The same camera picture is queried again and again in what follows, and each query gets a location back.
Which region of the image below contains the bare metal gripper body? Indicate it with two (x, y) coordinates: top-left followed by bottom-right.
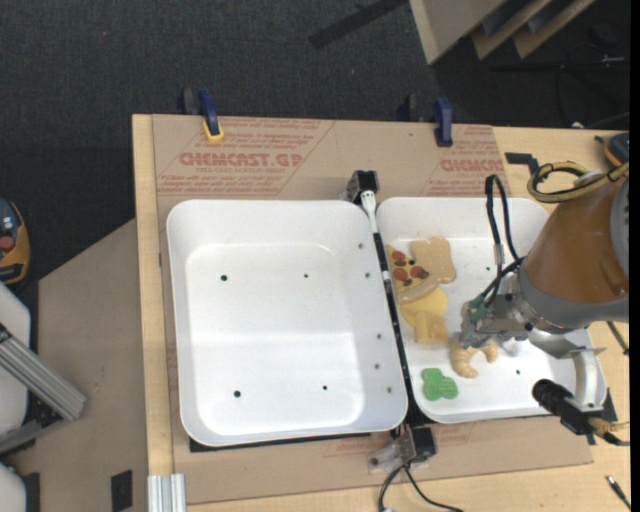
(469, 286), (540, 344)

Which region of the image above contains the beige toy croissant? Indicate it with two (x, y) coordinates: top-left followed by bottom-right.
(448, 333), (500, 380)

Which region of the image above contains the white plastic tray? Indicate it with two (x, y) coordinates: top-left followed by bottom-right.
(374, 195), (610, 426)
(165, 198), (410, 448)

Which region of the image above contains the yellow toy cheese piece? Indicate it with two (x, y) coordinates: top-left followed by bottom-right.
(399, 286), (450, 346)

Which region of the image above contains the green toy broccoli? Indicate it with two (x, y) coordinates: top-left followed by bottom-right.
(420, 367), (460, 402)

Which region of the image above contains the thin black and white rod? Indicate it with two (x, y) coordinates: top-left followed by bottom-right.
(360, 190), (417, 427)

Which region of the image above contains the yellow pizza slice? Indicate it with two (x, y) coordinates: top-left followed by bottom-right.
(385, 243), (437, 305)

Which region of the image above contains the tan toy bread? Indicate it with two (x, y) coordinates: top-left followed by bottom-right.
(410, 235), (458, 286)

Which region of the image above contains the brown cardboard board red print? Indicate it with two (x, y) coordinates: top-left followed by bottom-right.
(151, 113), (594, 506)

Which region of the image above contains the black cylinder on white bracket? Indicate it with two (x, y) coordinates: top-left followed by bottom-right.
(529, 330), (609, 437)

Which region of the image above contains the black block with thin wires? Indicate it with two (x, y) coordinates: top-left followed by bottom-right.
(368, 424), (439, 474)
(343, 169), (380, 202)

